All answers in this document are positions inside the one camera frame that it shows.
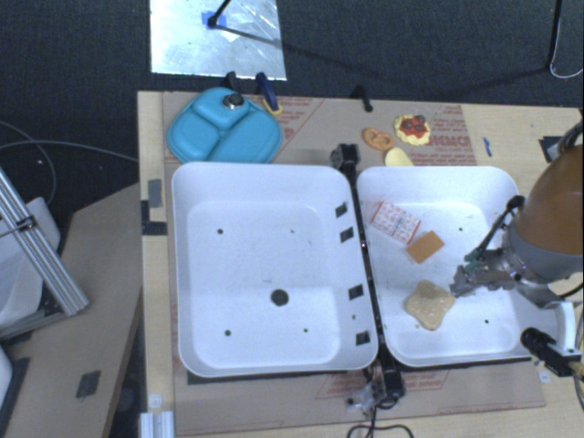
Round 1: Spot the blue divided plate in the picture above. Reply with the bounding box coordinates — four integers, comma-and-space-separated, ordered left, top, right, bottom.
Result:
166, 86, 285, 165

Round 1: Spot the white plastic tray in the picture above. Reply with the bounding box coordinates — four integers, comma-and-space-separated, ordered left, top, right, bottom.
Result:
171, 161, 381, 380
355, 165, 563, 369

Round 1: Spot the thin black rod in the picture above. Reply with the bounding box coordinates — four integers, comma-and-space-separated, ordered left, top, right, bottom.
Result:
342, 160, 392, 371

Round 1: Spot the white packet with red print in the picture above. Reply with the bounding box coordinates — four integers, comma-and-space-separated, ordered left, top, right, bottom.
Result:
369, 199, 422, 246

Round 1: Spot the toy pizza slice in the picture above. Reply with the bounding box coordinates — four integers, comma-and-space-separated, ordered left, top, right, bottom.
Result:
393, 113, 433, 148

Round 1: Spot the orange square toy cheese slice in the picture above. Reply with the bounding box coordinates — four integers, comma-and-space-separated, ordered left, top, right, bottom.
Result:
405, 230, 445, 265

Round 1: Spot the yellow flat toy slice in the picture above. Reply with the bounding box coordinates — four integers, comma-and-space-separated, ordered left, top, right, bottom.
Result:
383, 146, 415, 169

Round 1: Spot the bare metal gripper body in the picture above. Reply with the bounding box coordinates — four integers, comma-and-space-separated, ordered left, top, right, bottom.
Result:
469, 249, 561, 310

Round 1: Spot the beige toy bread slice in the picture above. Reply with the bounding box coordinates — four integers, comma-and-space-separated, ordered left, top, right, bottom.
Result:
403, 279, 457, 332

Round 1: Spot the brown toy pretzel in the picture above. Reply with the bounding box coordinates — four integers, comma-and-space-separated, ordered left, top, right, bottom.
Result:
361, 127, 396, 153

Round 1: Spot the brown cardboard board red print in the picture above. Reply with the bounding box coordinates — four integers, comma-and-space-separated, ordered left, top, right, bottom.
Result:
162, 89, 548, 438

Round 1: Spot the black cylinder on white bracket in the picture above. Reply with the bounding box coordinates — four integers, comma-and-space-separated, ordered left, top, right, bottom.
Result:
520, 300, 584, 379

